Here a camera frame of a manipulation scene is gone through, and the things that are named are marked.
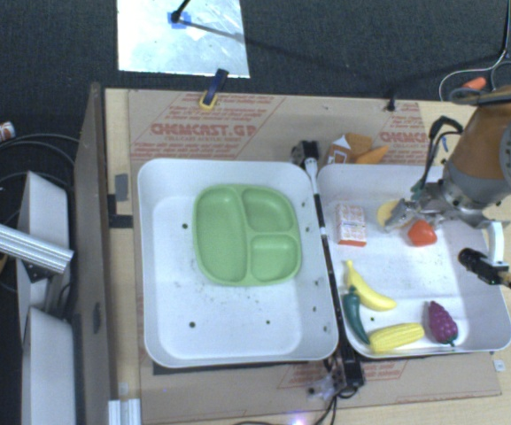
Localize green divided plate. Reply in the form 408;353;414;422
191;183;304;289

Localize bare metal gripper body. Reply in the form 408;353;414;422
412;181;489;230

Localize orange and white carton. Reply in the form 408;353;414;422
334;202;368;248

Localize purple grapes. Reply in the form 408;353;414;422
422;299;461;348

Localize orange carrot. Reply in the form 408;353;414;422
354;144;391;166

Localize black block with thin wires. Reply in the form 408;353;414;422
324;351;367;391
290;139;322;166

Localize thin black and white rod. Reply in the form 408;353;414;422
306;157;349;359

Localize orange carton with white label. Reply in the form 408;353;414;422
324;132;374;166

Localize brown cardboard board, red print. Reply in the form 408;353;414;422
127;89;503;425

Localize black cylinder on white bracket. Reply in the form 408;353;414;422
457;220;511;286

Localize yellow banana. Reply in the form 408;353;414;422
342;259;399;313

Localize red and white small can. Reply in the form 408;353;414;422
0;120;18;145

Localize green chili pepper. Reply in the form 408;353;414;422
341;285;371;346

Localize yellow corn cob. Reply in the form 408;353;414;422
368;321;426;355

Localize white plastic tray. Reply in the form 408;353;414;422
315;162;511;360
136;157;341;369

